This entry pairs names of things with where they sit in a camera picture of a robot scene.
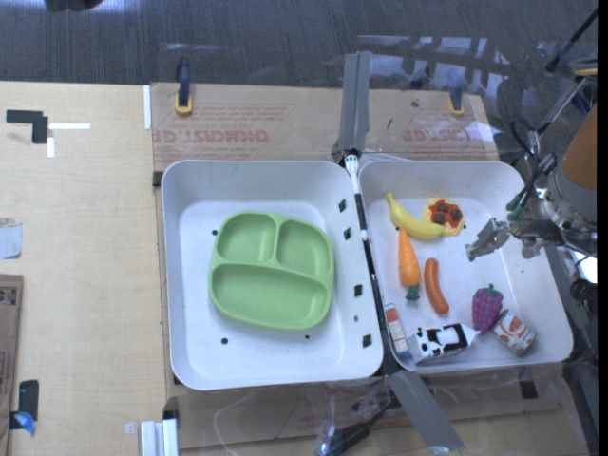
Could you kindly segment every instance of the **toy banana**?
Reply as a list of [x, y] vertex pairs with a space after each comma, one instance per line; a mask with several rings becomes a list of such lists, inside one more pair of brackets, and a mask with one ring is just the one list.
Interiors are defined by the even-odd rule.
[[419, 239], [437, 238], [444, 232], [444, 226], [430, 221], [423, 221], [412, 215], [406, 208], [399, 204], [391, 192], [387, 193], [389, 200], [390, 220], [403, 228], [412, 237]]

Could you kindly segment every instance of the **white tape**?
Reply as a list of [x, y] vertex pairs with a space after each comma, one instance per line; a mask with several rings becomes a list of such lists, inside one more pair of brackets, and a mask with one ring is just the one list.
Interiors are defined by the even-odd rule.
[[90, 123], [49, 123], [49, 130], [90, 130]]
[[55, 138], [50, 135], [47, 136], [47, 157], [49, 159], [55, 157]]
[[152, 128], [152, 109], [150, 104], [150, 86], [143, 87], [143, 126], [146, 130]]

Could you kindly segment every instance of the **tan table surface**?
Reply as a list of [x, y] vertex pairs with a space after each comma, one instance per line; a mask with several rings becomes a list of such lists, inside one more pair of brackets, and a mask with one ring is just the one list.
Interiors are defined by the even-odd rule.
[[[30, 125], [0, 121], [0, 217], [23, 223], [22, 255], [0, 261], [0, 272], [25, 279], [15, 386], [40, 383], [35, 432], [12, 431], [9, 455], [136, 455], [137, 434], [125, 423], [160, 420], [166, 402], [143, 87], [0, 82], [0, 97], [3, 114], [40, 110], [51, 124], [91, 124], [55, 131], [49, 159], [31, 143]], [[557, 408], [455, 421], [463, 454], [584, 454], [569, 389], [550, 388]], [[13, 409], [16, 401], [15, 391]], [[312, 441], [183, 453], [304, 455]], [[399, 427], [373, 431], [351, 452], [428, 454], [422, 447], [413, 427]]]

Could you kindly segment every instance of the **toy sausage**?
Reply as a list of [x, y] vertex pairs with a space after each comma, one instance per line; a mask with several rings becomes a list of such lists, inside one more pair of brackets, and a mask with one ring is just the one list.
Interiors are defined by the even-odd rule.
[[425, 286], [430, 304], [437, 314], [449, 311], [449, 304], [439, 287], [439, 262], [437, 258], [429, 258], [425, 262]]

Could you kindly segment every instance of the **green stem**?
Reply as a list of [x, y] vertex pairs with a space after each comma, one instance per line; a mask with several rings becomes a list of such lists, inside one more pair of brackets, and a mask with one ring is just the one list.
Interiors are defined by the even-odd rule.
[[418, 300], [420, 296], [418, 295], [418, 289], [415, 285], [410, 285], [408, 287], [408, 294], [406, 295], [407, 300]]

